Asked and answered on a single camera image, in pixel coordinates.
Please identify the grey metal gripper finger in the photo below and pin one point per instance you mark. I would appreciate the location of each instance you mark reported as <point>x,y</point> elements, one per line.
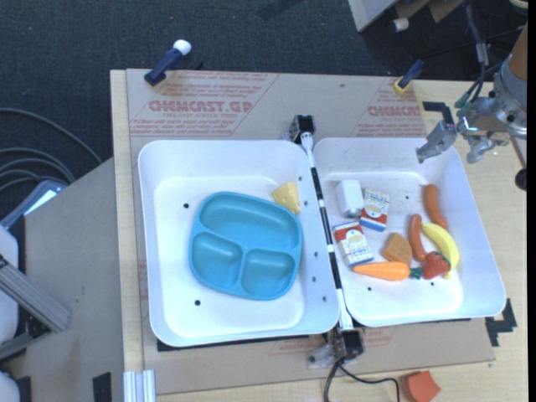
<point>436,138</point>
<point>477,147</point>

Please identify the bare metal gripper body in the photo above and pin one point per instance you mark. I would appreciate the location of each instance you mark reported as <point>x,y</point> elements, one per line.
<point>492,117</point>

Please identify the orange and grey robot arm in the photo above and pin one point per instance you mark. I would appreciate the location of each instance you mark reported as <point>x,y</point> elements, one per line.
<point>516,73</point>

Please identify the orange sausage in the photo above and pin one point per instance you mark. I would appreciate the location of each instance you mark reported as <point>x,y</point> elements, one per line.
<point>433,205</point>
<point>415,237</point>

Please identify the red and white carton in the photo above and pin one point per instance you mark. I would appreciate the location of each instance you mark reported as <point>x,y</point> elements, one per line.
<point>374,209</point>
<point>354,245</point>

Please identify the yellow banana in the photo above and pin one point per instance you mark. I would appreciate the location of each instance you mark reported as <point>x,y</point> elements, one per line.
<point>444,241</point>

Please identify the brown waffle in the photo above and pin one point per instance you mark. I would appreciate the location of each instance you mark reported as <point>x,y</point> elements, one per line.
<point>397,249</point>

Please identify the red strawberry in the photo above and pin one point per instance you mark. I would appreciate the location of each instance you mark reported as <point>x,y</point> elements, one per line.
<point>435,266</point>

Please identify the thin black and white rod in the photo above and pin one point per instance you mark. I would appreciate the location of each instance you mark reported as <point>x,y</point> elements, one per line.
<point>323,220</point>

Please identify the orange carrot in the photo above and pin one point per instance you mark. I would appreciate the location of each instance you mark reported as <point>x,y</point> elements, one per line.
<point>383,270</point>

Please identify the yellow cheese wedge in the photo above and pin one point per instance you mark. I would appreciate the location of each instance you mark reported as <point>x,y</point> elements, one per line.
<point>289,195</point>

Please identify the white plastic tray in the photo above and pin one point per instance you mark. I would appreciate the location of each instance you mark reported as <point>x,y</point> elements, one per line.
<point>176,241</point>
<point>402,300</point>

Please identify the brown cardboard board red print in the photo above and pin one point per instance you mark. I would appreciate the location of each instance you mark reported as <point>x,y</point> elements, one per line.
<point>251,94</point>

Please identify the blue divided plate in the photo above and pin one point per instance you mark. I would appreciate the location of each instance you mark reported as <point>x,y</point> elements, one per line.
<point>245,245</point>

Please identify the orange wedge-shaped block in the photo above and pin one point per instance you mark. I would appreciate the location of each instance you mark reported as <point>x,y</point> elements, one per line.
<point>421,387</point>

